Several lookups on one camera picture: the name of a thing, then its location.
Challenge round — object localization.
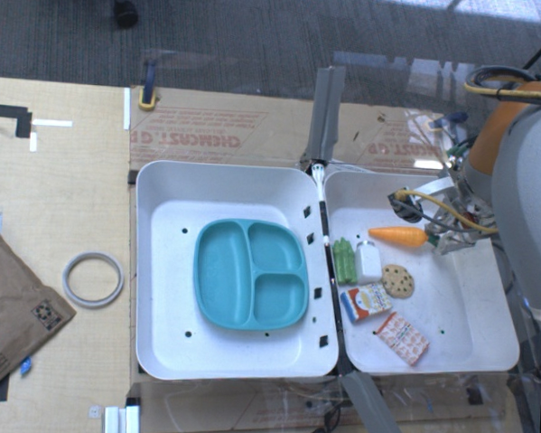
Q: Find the white bottle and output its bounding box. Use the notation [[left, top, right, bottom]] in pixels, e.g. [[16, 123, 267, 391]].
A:
[[353, 239, 385, 287]]

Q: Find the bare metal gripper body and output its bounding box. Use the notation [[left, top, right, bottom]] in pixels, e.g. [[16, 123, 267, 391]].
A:
[[436, 182, 500, 243]]

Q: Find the brown cardboard board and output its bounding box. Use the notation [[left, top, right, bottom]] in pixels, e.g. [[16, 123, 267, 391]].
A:
[[113, 84, 530, 433]]

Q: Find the white plastic tray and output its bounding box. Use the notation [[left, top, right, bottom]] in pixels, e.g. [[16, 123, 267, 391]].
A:
[[313, 168, 530, 384], [125, 158, 350, 391]]

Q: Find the brown paper envelope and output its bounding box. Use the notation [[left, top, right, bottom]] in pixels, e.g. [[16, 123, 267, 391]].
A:
[[0, 214, 82, 412]]

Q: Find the orange and white packet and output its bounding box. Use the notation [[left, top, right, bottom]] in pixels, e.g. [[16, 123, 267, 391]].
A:
[[373, 310, 433, 369]]

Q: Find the black chair wheel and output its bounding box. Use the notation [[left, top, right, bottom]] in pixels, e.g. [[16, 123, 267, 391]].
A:
[[111, 0, 141, 31]]

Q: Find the white tape ring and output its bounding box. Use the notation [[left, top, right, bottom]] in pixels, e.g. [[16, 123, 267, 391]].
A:
[[60, 249, 126, 312]]

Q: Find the green asparagus bundle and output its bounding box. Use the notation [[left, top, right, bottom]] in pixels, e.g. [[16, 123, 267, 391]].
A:
[[330, 236, 360, 287]]

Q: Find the black cylinder on white bracket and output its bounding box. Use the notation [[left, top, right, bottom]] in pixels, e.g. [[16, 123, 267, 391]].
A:
[[386, 173, 456, 225]]

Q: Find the orange white blue carton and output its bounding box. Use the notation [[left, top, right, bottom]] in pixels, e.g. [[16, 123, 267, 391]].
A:
[[337, 280, 395, 326]]

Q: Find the thin black and white rod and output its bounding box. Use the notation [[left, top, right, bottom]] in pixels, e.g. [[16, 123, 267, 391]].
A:
[[299, 161, 361, 375]]

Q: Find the blue divided plate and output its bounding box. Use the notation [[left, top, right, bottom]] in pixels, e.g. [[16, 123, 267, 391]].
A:
[[190, 215, 313, 335]]

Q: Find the orange carrot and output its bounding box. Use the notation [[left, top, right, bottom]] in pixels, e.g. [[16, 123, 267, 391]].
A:
[[367, 223, 431, 250]]

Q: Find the brown chocolate chip biscuit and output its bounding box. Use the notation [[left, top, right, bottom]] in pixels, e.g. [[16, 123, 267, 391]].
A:
[[379, 263, 417, 301]]

